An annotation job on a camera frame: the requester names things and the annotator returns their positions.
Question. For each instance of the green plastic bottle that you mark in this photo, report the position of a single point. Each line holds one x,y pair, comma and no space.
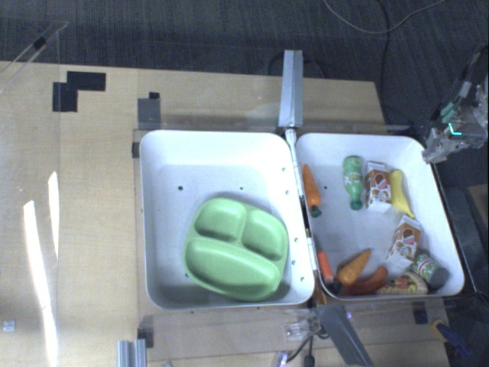
353,178

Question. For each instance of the red-orange sausage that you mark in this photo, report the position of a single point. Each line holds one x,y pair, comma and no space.
372,281

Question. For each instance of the green divided plate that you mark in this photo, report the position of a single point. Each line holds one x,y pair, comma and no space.
229,266

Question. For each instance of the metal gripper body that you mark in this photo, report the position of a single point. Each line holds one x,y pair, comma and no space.
471,134

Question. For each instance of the pizza slice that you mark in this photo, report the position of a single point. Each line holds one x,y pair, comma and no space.
405,286

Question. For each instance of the orange and white carton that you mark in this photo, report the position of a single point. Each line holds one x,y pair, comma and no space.
377,189
404,243

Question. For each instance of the fat orange carrot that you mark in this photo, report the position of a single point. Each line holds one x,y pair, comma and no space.
353,268

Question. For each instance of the white plastic tray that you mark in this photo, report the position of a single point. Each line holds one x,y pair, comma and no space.
336,228
172,159

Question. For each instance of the yellow banana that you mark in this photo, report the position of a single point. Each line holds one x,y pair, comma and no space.
399,193

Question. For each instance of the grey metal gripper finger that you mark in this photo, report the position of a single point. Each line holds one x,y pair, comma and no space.
435,155
435,138

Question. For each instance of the green and white can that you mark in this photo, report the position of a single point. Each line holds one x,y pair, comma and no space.
428,268

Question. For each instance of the orange carrot with green top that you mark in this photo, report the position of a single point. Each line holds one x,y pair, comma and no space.
311,189

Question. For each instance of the thin black and white rod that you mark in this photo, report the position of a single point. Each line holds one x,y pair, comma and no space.
295,159

